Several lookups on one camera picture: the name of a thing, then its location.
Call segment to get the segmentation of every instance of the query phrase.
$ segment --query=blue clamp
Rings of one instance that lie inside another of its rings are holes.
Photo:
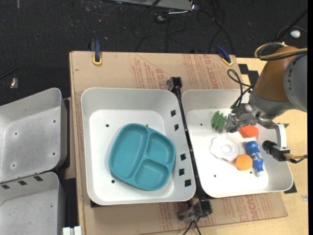
[[[94,43],[94,50],[95,53],[92,56],[93,57],[93,63],[95,65],[101,65],[102,60],[101,60],[101,46],[100,46],[100,39],[96,39]]]
[[[223,47],[220,47],[219,45],[217,45],[216,51],[222,57],[222,61],[226,65],[228,65],[228,66],[233,65],[233,61],[230,59],[229,54],[227,53],[227,51]]]

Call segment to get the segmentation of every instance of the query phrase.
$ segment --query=blue bottle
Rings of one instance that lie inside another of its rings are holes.
[[[253,160],[253,167],[257,170],[258,177],[265,175],[263,169],[263,157],[258,147],[257,141],[250,141],[245,144],[246,153]]]

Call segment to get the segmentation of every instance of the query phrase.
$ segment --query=hole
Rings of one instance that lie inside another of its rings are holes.
[[[36,179],[37,181],[43,181],[43,179],[39,176],[35,176],[34,179]]]
[[[191,185],[191,179],[185,180],[185,187],[190,186],[190,185]]]
[[[186,159],[186,155],[185,154],[181,154],[181,156],[180,156],[180,160],[185,160]]]
[[[179,169],[179,175],[184,175],[185,174],[185,169]]]
[[[2,185],[2,188],[3,188],[3,189],[9,189],[9,188],[10,188],[10,186],[7,186],[7,185]]]
[[[18,182],[19,182],[19,184],[20,184],[21,186],[27,185],[27,183],[26,183],[25,181],[23,181],[23,180],[18,181]]]

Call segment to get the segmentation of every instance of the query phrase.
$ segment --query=robotic arm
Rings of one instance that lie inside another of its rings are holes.
[[[272,55],[260,55],[272,45],[280,48]],[[298,163],[307,158],[307,155],[295,157],[290,154],[285,144],[285,126],[275,124],[273,120],[290,109],[307,112],[307,48],[270,43],[259,47],[255,51],[255,57],[268,62],[253,89],[251,88],[249,102],[234,107],[227,117],[224,129],[234,133],[240,127],[257,123],[265,128],[275,128],[278,144],[265,141],[263,149],[279,161]]]

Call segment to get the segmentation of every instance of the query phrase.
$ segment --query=white round object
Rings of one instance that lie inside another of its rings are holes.
[[[292,32],[290,32],[290,35],[293,37],[293,38],[299,38],[301,33],[299,30],[293,30]]]
[[[226,138],[216,137],[212,140],[210,152],[219,159],[226,159],[231,162],[237,158],[239,147]]]

